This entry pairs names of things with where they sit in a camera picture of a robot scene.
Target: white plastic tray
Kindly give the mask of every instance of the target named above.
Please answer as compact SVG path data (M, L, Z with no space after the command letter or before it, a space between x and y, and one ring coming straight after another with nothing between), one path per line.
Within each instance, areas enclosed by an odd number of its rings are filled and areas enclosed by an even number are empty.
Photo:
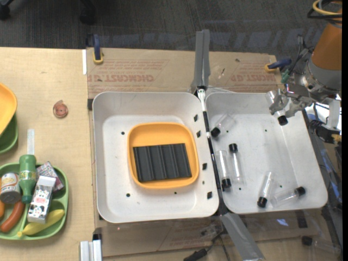
M206 98L211 129L227 111L235 124L226 135L213 138L214 151L238 145L246 186L233 185L223 192L228 209L238 214L320 208L327 202L327 190L301 112L280 126L270 115L264 94L212 93ZM277 173L275 192L303 186L306 194L292 204L266 208L257 206L266 171Z
M202 218L213 215L219 204L213 165L201 104L189 93L104 92L93 102L97 206L112 223ZM200 172L193 184L151 190L131 177L127 159L127 134L145 122L182 123L192 132Z

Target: banana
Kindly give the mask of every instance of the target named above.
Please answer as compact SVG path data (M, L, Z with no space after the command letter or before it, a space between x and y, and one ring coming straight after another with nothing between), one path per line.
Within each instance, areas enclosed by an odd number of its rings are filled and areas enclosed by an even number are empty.
M26 227L17 233L18 237L21 237L22 235L34 235L37 232L40 232L49 226L55 224L57 221L59 221L65 214L65 211L63 209L53 210L48 213L47 215L47 221L45 224L37 223L37 222L31 222L26 225Z

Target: clear plastic tube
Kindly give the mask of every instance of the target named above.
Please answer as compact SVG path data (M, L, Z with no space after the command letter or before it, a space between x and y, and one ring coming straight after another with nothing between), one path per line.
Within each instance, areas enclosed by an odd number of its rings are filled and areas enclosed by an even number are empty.
M321 237L303 236L302 243L306 246L314 246L326 252L330 252L334 254L336 257L340 256L341 254L341 247L339 245L334 244L331 241L324 240Z
M305 193L306 190L304 187L289 189L274 194L270 201L273 207L278 207L297 201L300 196L303 196Z
M221 184L224 189L231 187L231 168L227 159L227 152L224 150L217 151L215 153L215 160L219 175L221 178Z
M262 185L260 187L259 199L257 201L257 205L261 208L265 208L268 198L271 196L273 192L273 188L275 186L275 173L272 171L267 171Z
M210 132L212 137L218 137L220 134L225 134L234 124L234 118L231 113L223 114L216 122L214 128Z
M232 161L231 168L233 173L232 182L238 185L245 185L244 173L240 165L240 155L238 152L237 144L232 143L228 145L229 151L231 153Z

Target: can label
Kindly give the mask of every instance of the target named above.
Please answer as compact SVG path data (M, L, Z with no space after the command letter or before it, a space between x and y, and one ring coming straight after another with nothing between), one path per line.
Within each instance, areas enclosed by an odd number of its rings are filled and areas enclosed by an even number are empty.
M34 180L36 181L36 172L30 170L24 170L20 172L20 181L22 180Z
M21 198L18 174L6 173L1 178L0 199L4 203L16 203Z

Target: tin can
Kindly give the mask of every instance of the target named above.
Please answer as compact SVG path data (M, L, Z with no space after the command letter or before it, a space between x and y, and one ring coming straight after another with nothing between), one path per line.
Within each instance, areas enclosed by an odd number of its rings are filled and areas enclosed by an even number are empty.
M6 173L1 177L0 200L6 204L14 204L21 199L18 174Z

